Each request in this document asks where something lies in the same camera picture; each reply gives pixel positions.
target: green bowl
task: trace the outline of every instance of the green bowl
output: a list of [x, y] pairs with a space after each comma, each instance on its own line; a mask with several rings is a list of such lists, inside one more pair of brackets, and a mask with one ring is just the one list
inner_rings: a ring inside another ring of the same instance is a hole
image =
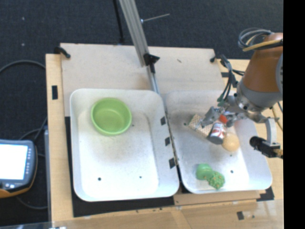
[[116, 98], [103, 98], [91, 109], [91, 120], [103, 135], [119, 135], [127, 131], [132, 123], [132, 114], [128, 106]]

